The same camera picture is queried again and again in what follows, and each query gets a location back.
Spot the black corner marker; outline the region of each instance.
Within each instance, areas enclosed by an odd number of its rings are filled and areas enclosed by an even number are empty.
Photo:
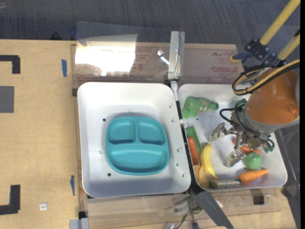
[[[20,185],[10,186],[10,203],[0,205],[0,215],[17,214],[20,210]]]
[[[20,74],[20,58],[18,55],[0,55],[0,61],[8,62],[11,61],[12,74]]]

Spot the toy banana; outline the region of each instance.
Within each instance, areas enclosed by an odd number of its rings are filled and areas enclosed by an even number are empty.
[[[210,160],[211,150],[212,150],[211,144],[207,144],[206,146],[204,146],[200,154],[200,160],[201,160],[201,164],[203,165],[204,171],[210,174],[211,176],[213,176],[214,179],[217,179],[217,176],[215,175],[214,168]]]

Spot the yellow tube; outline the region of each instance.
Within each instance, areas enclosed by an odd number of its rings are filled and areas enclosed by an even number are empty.
[[[297,36],[293,37],[291,41],[279,52],[278,58],[280,60],[285,60],[291,52],[300,44],[300,37],[301,34],[298,34]]]
[[[278,30],[282,27],[285,21],[289,18],[289,16],[293,13],[293,11],[299,6],[301,0],[290,0],[286,7],[282,10],[279,16],[275,19],[269,29],[265,32],[265,34],[261,37],[260,43],[262,45],[267,45],[270,40],[274,37],[274,35],[278,32]]]

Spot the wooden table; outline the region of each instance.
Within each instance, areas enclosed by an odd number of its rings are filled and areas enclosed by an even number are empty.
[[[0,86],[14,86],[13,113],[0,113],[0,205],[9,204],[10,186],[20,185],[20,210],[0,215],[0,228],[69,228],[70,219],[78,217],[78,163],[71,94],[74,44],[0,40],[0,55],[18,55],[21,70],[20,74],[12,74],[11,62],[0,62]],[[62,60],[67,62],[66,77]],[[287,199],[279,192],[276,197],[279,211],[229,216],[229,220],[236,228],[295,228]],[[47,203],[47,210],[41,210],[40,203]],[[202,228],[215,227],[211,219],[198,222]],[[190,221],[181,228],[191,228]]]

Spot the teal divided dish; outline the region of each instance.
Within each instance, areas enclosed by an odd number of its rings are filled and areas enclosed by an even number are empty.
[[[112,120],[106,131],[108,163],[126,175],[152,175],[169,162],[169,147],[164,127],[156,120],[126,116]]]

